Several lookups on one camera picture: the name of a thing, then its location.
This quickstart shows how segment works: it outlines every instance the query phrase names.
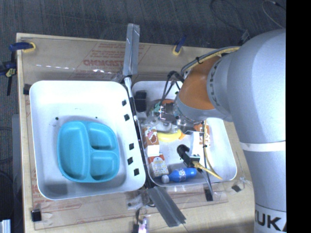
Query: white sink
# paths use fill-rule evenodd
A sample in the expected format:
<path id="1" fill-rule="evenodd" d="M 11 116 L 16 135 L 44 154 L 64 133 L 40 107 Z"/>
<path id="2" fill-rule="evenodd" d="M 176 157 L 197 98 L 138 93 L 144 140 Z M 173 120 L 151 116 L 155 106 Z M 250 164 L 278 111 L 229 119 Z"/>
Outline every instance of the white sink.
<path id="1" fill-rule="evenodd" d="M 161 99 L 164 87 L 165 81 L 140 81 L 133 85 L 133 94 L 140 90 L 145 91 L 147 93 L 147 107 L 149 107 L 153 105 L 153 101 Z M 176 92 L 178 92 L 178 89 L 176 85 L 174 85 L 166 98 L 172 100 L 175 99 Z M 237 174 L 237 166 L 225 129 L 224 121 L 219 118 L 208 118 L 207 124 L 209 125 L 210 130 L 210 147 L 207 148 L 207 155 L 214 170 L 222 177 L 222 180 L 219 180 L 216 177 L 210 175 L 210 181 L 212 183 L 230 181 L 234 179 Z M 199 144 L 199 140 L 197 140 L 198 138 L 196 138 L 195 135 L 198 136 L 198 133 L 195 133 L 192 136 L 186 135 L 183 140 L 169 143 L 160 142 L 160 151 L 165 157 L 165 163 L 170 172 L 176 168 L 185 167 L 183 160 L 180 158 L 176 151 L 180 144 L 189 146 L 192 153 L 194 151 L 193 149 L 195 149 L 195 154 L 199 154 L 201 157 L 204 156 L 202 145 Z M 200 163 L 204 166 L 204 158 L 200 159 Z M 151 177 L 151 179 L 159 186 L 169 187 L 176 185 L 176 183 L 164 184 L 160 177 Z M 182 185 L 194 185 L 201 183 L 206 183 L 206 180 L 203 175 L 198 173 L 198 175 L 196 175 L 194 178 L 182 182 Z"/>
<path id="2" fill-rule="evenodd" d="M 146 174 L 125 88 L 106 81 L 38 81 L 30 89 L 31 119 L 38 189 L 51 200 L 134 191 Z M 73 120 L 110 127 L 120 146 L 120 168 L 102 183 L 79 183 L 65 178 L 57 160 L 61 126 Z"/>

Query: cardboard box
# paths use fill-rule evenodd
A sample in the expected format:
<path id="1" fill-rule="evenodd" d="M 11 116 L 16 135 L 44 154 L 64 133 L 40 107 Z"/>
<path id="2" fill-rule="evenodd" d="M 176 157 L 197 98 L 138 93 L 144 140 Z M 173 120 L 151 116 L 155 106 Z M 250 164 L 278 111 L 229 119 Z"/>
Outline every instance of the cardboard box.
<path id="1" fill-rule="evenodd" d="M 146 126 L 142 129 L 142 143 L 148 157 L 159 156 L 160 145 L 157 130 L 154 126 Z"/>
<path id="2" fill-rule="evenodd" d="M 164 174 L 169 174 L 166 166 L 164 155 L 160 153 L 159 156 L 148 157 L 148 164 L 151 176 L 153 178 L 161 177 Z"/>

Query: wire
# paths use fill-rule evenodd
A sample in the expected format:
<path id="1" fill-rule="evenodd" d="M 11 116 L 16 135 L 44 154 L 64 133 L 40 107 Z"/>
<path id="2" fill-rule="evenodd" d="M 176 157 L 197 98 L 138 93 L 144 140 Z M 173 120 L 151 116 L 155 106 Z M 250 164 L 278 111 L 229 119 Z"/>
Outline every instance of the wire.
<path id="1" fill-rule="evenodd" d="M 140 212 L 140 208 L 138 210 L 136 210 L 136 212 L 135 212 L 136 224 L 138 224 L 139 212 Z"/>
<path id="2" fill-rule="evenodd" d="M 214 172 L 215 174 L 217 174 L 217 173 L 215 172 L 215 170 L 212 168 L 212 165 L 210 164 L 209 159 L 208 159 L 208 157 L 207 157 L 206 144 L 205 144 L 205 138 L 206 138 L 206 134 L 207 134 L 206 125 L 207 125 L 207 119 L 205 119 L 204 124 L 203 124 L 203 126 L 204 126 L 204 131 L 203 131 L 203 132 L 204 132 L 204 133 L 203 133 L 203 150 L 204 150 L 204 156 L 205 156 L 206 162 L 207 162 L 207 164 L 208 164 L 210 170 L 211 170 L 212 172 Z"/>
<path id="3" fill-rule="evenodd" d="M 224 20 L 223 18 L 221 18 L 221 17 L 219 17 L 219 16 L 217 15 L 217 13 L 214 11 L 214 7 L 213 7 L 213 4 L 214 4 L 215 1 L 226 2 L 227 4 L 229 4 L 229 5 L 231 6 L 231 8 L 233 8 L 233 10 L 235 11 L 235 13 L 237 14 L 237 16 L 238 16 L 240 22 L 243 24 L 241 15 L 240 15 L 240 13 L 238 12 L 237 8 L 234 7 L 233 4 L 229 3 L 229 2 L 226 1 L 226 0 L 212 0 L 212 1 L 210 2 L 210 4 L 209 4 L 210 10 L 212 11 L 212 13 L 214 14 L 214 16 L 215 16 L 217 19 L 219 19 L 219 20 L 220 20 L 221 22 L 223 22 L 224 24 L 226 24 L 226 25 L 228 25 L 228 26 L 230 26 L 230 27 L 232 27 L 232 28 L 234 28 L 234 29 L 236 29 L 236 30 L 239 30 L 239 31 L 241 31 L 241 32 L 243 33 L 246 29 L 242 29 L 242 28 L 239 28 L 239 27 L 237 27 L 237 26 L 235 26 L 235 25 L 233 25 L 233 24 L 231 24 L 231 23 L 228 23 L 226 20 Z"/>
<path id="4" fill-rule="evenodd" d="M 207 177 L 205 177 L 203 172 L 202 172 L 202 175 L 203 175 L 203 177 L 204 177 L 204 179 L 205 179 L 205 181 L 207 183 L 207 186 L 208 186 L 210 192 L 213 193 L 213 188 L 212 188 L 212 184 L 210 183 L 209 174 L 208 174 L 208 172 L 205 172 L 205 173 L 206 173 Z"/>
<path id="5" fill-rule="evenodd" d="M 285 12 L 286 12 L 286 9 L 285 9 L 283 6 L 281 6 L 279 3 L 277 3 L 276 1 L 272 1 L 272 0 L 264 0 L 264 1 L 262 2 L 262 4 L 261 4 L 262 10 L 263 10 L 263 12 L 266 14 L 266 16 L 267 16 L 272 22 L 274 22 L 276 25 L 278 25 L 280 28 L 283 28 L 283 29 L 284 29 L 284 27 L 283 27 L 282 25 L 280 25 L 279 23 L 277 23 L 277 22 L 266 12 L 266 10 L 264 9 L 264 6 L 263 6 L 265 2 L 270 2 L 270 3 L 274 4 L 275 6 L 278 6 L 278 7 L 282 8 Z"/>
<path id="6" fill-rule="evenodd" d="M 171 85 L 170 85 L 170 87 L 169 87 L 169 89 L 168 89 L 168 91 L 166 91 L 167 85 L 168 85 L 168 83 L 169 83 L 169 81 L 170 81 L 170 79 L 171 79 L 171 77 L 172 77 L 173 75 L 174 75 L 179 81 L 184 82 L 184 79 L 179 75 L 179 73 L 177 73 L 176 71 L 171 71 L 171 72 L 169 72 L 169 74 L 167 75 L 167 80 L 166 80 L 166 82 L 165 82 L 163 95 L 162 95 L 162 98 L 161 98 L 161 101 L 160 101 L 160 104 L 159 104 L 160 106 L 162 105 L 163 101 L 165 100 L 165 98 L 166 98 L 167 95 L 169 94 L 169 92 L 170 92 L 172 86 L 173 86 L 174 84 L 177 85 L 177 81 L 175 81 L 175 80 L 172 81 L 172 82 L 171 82 Z"/>
<path id="7" fill-rule="evenodd" d="M 193 161 L 192 164 L 194 165 L 195 168 L 199 168 L 199 169 L 205 170 L 209 174 L 215 176 L 217 179 L 222 180 L 222 177 L 220 177 L 218 174 L 214 173 L 213 171 L 207 169 L 206 167 L 202 166 L 199 162 Z"/>
<path id="8" fill-rule="evenodd" d="M 221 49 L 217 49 L 217 50 L 213 50 L 207 54 L 204 54 L 202 56 L 200 56 L 199 58 L 191 61 L 190 63 L 188 63 L 187 65 L 185 65 L 182 69 L 181 69 L 181 75 L 183 76 L 187 71 L 191 70 L 192 68 L 194 68 L 195 66 L 197 66 L 198 64 L 201 64 L 202 62 L 204 62 L 205 60 L 211 59 L 215 56 L 218 56 L 220 54 L 223 53 L 232 53 L 235 52 L 239 49 L 239 46 L 233 46 L 233 47 L 225 47 L 225 48 L 221 48 Z"/>

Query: blue plastic tray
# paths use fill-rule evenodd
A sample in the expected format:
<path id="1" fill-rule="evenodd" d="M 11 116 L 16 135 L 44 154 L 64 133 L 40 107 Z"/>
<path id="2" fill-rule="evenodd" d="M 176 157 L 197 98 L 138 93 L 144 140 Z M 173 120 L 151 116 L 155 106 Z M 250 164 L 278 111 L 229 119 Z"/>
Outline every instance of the blue plastic tray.
<path id="1" fill-rule="evenodd" d="M 70 121 L 58 133 L 57 157 L 63 176 L 76 182 L 113 179 L 120 165 L 116 135 L 108 126 L 90 121 Z"/>

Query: blue bottle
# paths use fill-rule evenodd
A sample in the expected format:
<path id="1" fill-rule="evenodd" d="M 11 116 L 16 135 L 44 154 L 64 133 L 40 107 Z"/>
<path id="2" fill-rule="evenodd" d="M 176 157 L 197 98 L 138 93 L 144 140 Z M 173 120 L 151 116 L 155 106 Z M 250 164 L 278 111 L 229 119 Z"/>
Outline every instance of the blue bottle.
<path id="1" fill-rule="evenodd" d="M 175 169 L 173 172 L 171 172 L 171 174 L 163 175 L 161 179 L 163 183 L 168 183 L 170 181 L 183 182 L 189 178 L 193 178 L 195 175 L 196 169 L 194 167 L 185 167 Z"/>

